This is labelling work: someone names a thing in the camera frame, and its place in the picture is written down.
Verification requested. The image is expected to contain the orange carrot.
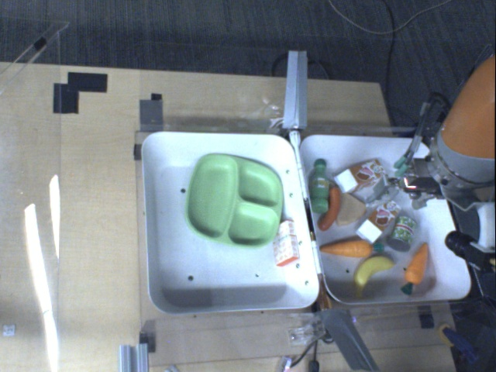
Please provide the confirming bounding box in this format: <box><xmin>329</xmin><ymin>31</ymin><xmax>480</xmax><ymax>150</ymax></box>
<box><xmin>319</xmin><ymin>239</ymin><xmax>386</xmax><ymax>259</ymax></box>
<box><xmin>399</xmin><ymin>242</ymin><xmax>430</xmax><ymax>297</ymax></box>

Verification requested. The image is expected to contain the brown bread slice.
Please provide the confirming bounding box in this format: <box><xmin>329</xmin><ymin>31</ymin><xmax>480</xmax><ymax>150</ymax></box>
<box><xmin>336</xmin><ymin>192</ymin><xmax>367</xmax><ymax>228</ymax></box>

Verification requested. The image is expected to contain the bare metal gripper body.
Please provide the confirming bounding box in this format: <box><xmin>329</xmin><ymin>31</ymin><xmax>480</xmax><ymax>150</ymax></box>
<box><xmin>401</xmin><ymin>158</ymin><xmax>446</xmax><ymax>208</ymax></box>

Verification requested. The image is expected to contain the orange and white carton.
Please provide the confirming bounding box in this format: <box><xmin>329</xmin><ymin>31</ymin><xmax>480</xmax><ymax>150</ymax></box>
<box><xmin>356</xmin><ymin>200</ymin><xmax>402</xmax><ymax>244</ymax></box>
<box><xmin>333</xmin><ymin>158</ymin><xmax>389</xmax><ymax>204</ymax></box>
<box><xmin>271</xmin><ymin>219</ymin><xmax>304</xmax><ymax>268</ymax></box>

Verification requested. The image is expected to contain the green and white can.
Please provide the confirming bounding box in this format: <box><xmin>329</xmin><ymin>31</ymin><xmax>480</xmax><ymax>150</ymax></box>
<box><xmin>387</xmin><ymin>215</ymin><xmax>418</xmax><ymax>253</ymax></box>

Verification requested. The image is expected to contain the orange sausage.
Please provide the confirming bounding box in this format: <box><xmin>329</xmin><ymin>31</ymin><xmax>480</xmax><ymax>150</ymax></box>
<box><xmin>317</xmin><ymin>185</ymin><xmax>343</xmax><ymax>233</ymax></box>

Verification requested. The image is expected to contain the black cylinder on white bracket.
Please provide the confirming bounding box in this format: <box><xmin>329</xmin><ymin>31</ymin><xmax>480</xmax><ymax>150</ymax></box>
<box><xmin>444</xmin><ymin>201</ymin><xmax>496</xmax><ymax>275</ymax></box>

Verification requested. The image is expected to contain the yellow banana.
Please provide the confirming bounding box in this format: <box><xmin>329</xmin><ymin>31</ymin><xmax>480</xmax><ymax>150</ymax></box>
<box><xmin>353</xmin><ymin>255</ymin><xmax>396</xmax><ymax>288</ymax></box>

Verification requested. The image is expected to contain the white plastic tray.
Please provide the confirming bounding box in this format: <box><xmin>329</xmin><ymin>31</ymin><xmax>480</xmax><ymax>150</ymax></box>
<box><xmin>298</xmin><ymin>133</ymin><xmax>474</xmax><ymax>307</ymax></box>
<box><xmin>140</xmin><ymin>130</ymin><xmax>321</xmax><ymax>315</ymax></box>

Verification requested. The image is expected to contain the green divided plate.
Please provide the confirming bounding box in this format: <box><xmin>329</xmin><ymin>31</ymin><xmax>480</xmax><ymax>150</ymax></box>
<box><xmin>185</xmin><ymin>152</ymin><xmax>285</xmax><ymax>250</ymax></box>

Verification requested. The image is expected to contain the pale wood board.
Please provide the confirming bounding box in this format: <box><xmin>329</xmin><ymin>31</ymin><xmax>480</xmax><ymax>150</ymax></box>
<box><xmin>136</xmin><ymin>69</ymin><xmax>459</xmax><ymax>369</ymax></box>

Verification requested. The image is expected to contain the green bottle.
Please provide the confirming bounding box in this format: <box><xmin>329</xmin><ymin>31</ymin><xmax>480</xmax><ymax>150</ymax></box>
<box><xmin>308</xmin><ymin>157</ymin><xmax>332</xmax><ymax>215</ymax></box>

